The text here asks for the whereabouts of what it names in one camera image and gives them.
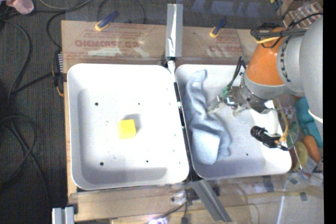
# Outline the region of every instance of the orange object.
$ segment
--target orange object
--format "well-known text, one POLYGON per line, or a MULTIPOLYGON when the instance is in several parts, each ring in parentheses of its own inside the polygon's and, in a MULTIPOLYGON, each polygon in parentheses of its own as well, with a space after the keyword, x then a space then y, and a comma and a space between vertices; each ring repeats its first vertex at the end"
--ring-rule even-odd
MULTIPOLYGON (((271 32, 281 30, 284 29, 274 28, 271 32)), ((246 75, 251 81, 268 86, 284 84, 277 70, 277 54, 283 39, 284 38, 281 38, 273 48, 268 47, 272 47, 277 39, 265 42, 264 46, 266 48, 264 48, 262 44, 257 46, 246 68, 246 75)))
POLYGON ((303 138, 303 143, 307 148, 309 157, 311 157, 315 162, 318 163, 321 159, 321 156, 314 136, 309 134, 305 135, 303 138))

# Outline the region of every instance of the blue clamp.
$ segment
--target blue clamp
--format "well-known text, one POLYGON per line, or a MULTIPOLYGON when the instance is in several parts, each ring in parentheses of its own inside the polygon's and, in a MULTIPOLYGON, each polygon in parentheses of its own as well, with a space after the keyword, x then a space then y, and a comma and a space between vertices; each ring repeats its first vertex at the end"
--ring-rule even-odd
POLYGON ((119 16, 119 12, 117 12, 117 11, 112 12, 111 14, 106 16, 103 20, 96 23, 96 25, 95 25, 96 30, 102 31, 103 29, 105 29, 109 25, 110 22, 113 22, 114 19, 117 18, 118 16, 119 16))
POLYGON ((221 19, 218 23, 217 26, 215 26, 214 28, 211 29, 210 31, 210 36, 211 37, 217 37, 219 34, 219 30, 224 27, 226 25, 226 18, 224 17, 223 19, 221 19))

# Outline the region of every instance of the teal object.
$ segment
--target teal object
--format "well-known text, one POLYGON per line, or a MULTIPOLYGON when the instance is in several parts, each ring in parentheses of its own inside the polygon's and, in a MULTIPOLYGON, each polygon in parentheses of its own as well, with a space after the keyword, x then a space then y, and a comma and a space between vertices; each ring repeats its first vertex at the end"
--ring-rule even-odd
POLYGON ((314 118, 309 114, 309 105, 306 97, 298 99, 295 103, 298 121, 304 135, 310 134, 315 138, 317 147, 323 147, 323 141, 314 118))

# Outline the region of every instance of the yellow block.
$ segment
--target yellow block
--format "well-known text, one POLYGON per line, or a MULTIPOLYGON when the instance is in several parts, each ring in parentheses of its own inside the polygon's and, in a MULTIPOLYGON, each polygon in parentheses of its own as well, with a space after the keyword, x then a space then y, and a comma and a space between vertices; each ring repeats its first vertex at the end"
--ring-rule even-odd
POLYGON ((133 138, 137 130, 135 129, 134 120, 122 120, 118 123, 118 133, 120 139, 133 138))

